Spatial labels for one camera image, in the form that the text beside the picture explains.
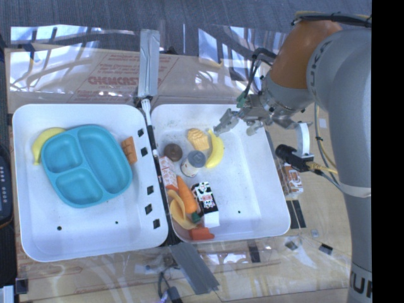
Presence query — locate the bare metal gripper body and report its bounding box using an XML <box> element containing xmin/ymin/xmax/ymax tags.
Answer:
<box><xmin>237</xmin><ymin>93</ymin><xmax>304</xmax><ymax>128</ymax></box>

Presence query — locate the yellow banana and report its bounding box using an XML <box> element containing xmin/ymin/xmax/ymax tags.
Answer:
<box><xmin>205</xmin><ymin>128</ymin><xmax>226</xmax><ymax>170</ymax></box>
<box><xmin>31</xmin><ymin>127</ymin><xmax>67</xmax><ymax>166</ymax></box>

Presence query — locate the yellow cupcake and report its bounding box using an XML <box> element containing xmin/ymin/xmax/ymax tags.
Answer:
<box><xmin>186</xmin><ymin>128</ymin><xmax>211</xmax><ymax>152</ymax></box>

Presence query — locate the small can with grey lid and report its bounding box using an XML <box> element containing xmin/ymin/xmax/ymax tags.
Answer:
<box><xmin>180</xmin><ymin>150</ymin><xmax>207</xmax><ymax>178</ymax></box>

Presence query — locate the white plastic tray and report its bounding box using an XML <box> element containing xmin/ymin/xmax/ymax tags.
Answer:
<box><xmin>11</xmin><ymin>103</ymin><xmax>169</xmax><ymax>263</ymax></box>
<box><xmin>150</xmin><ymin>103</ymin><xmax>292</xmax><ymax>244</ymax></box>

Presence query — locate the brown cardboard board red print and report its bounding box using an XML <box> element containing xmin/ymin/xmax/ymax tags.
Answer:
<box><xmin>4</xmin><ymin>47</ymin><xmax>352</xmax><ymax>297</ymax></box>

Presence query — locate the brown doughnut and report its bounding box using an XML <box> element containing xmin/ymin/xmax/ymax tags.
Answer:
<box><xmin>163</xmin><ymin>143</ymin><xmax>184</xmax><ymax>163</ymax></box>

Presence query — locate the brown and white carton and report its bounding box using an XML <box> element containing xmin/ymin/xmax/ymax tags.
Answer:
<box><xmin>277</xmin><ymin>162</ymin><xmax>305</xmax><ymax>199</ymax></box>

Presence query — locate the orange and white carton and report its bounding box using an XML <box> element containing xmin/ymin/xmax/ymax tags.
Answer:
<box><xmin>158</xmin><ymin>155</ymin><xmax>178</xmax><ymax>189</ymax></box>

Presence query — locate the orange carrot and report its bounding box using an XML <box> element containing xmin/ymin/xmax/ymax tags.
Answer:
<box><xmin>175</xmin><ymin>175</ymin><xmax>203</xmax><ymax>224</ymax></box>

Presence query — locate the black and white milk carton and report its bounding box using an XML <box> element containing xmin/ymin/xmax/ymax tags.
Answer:
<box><xmin>190</xmin><ymin>181</ymin><xmax>221</xmax><ymax>229</ymax></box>

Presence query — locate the orange bread slice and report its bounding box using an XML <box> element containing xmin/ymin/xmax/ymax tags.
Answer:
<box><xmin>121</xmin><ymin>136</ymin><xmax>139</xmax><ymax>165</ymax></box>

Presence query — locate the yellow banana peel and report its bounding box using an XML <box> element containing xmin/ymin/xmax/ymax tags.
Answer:
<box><xmin>167</xmin><ymin>189</ymin><xmax>198</xmax><ymax>231</ymax></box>

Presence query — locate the red-orange sausage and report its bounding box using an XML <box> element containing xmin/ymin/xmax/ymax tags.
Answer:
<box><xmin>189</xmin><ymin>227</ymin><xmax>216</xmax><ymax>242</ymax></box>

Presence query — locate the blue divided plate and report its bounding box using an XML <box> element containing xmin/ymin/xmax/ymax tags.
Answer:
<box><xmin>40</xmin><ymin>124</ymin><xmax>134</xmax><ymax>209</ymax></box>

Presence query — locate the black cylinder on white bracket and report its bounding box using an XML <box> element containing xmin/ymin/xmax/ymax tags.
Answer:
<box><xmin>275</xmin><ymin>121</ymin><xmax>316</xmax><ymax>174</ymax></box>

